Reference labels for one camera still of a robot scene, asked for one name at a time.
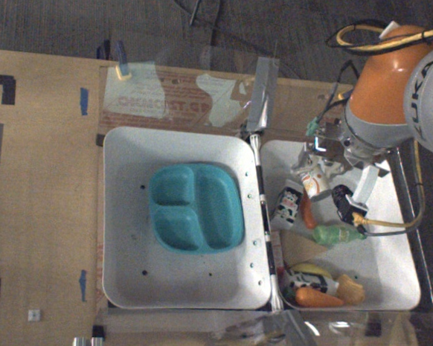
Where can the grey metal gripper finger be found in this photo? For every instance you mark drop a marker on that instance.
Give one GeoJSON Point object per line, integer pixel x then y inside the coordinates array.
{"type": "Point", "coordinates": [334, 168]}
{"type": "Point", "coordinates": [304, 158]}

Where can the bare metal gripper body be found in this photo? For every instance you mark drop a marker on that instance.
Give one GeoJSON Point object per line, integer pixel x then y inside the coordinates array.
{"type": "Point", "coordinates": [332, 142]}

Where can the white and orange carton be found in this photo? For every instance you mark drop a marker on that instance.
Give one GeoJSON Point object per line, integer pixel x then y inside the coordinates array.
{"type": "Point", "coordinates": [315, 183]}

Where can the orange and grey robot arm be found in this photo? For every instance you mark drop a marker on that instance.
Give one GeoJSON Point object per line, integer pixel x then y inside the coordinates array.
{"type": "Point", "coordinates": [387, 88]}

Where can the white cow print carton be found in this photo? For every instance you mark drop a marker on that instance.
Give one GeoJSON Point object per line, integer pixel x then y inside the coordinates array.
{"type": "Point", "coordinates": [288, 206]}

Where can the orange sausage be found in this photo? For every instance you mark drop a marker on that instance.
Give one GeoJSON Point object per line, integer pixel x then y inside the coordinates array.
{"type": "Point", "coordinates": [308, 215]}

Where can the green plastic bottle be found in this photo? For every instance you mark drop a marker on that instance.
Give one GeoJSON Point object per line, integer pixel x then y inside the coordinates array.
{"type": "Point", "coordinates": [333, 234]}

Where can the tan pizza slice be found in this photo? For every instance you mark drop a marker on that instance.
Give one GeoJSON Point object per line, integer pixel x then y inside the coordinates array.
{"type": "Point", "coordinates": [298, 247]}

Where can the blue divided plate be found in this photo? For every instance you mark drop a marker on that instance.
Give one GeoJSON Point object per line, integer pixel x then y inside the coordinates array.
{"type": "Point", "coordinates": [214, 205]}

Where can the yellow banana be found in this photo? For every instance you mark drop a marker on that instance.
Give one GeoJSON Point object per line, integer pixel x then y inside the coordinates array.
{"type": "Point", "coordinates": [311, 269]}

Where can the white plastic tray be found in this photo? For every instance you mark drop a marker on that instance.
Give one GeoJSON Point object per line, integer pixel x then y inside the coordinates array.
{"type": "Point", "coordinates": [377, 263]}
{"type": "Point", "coordinates": [131, 206]}

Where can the white cow print bottle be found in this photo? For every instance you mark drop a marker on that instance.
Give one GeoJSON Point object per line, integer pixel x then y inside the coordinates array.
{"type": "Point", "coordinates": [312, 281]}

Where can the yellow biscuit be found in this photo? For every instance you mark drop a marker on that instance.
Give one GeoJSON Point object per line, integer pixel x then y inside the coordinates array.
{"type": "Point", "coordinates": [351, 290]}

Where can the brown cardboard board red print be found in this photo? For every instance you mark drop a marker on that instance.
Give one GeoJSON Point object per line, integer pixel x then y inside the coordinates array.
{"type": "Point", "coordinates": [192, 103]}

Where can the orange carrot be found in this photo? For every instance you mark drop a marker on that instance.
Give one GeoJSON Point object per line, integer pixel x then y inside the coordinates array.
{"type": "Point", "coordinates": [316, 298]}

